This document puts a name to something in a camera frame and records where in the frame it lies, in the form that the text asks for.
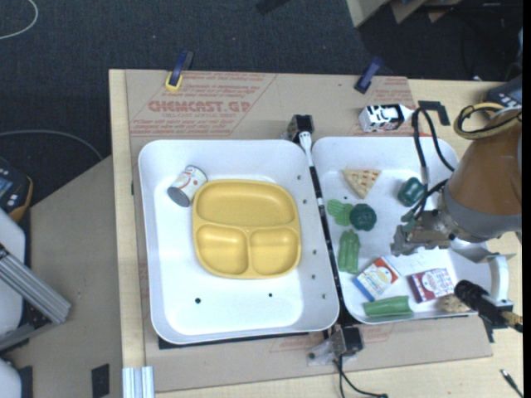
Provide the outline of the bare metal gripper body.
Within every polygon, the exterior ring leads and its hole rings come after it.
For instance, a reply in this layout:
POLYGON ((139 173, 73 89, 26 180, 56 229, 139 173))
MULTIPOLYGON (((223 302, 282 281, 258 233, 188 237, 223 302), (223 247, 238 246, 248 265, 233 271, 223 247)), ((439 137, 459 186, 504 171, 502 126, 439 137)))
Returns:
POLYGON ((412 221, 407 242, 414 248, 447 249, 451 245, 451 232, 439 217, 438 210, 424 211, 412 221))

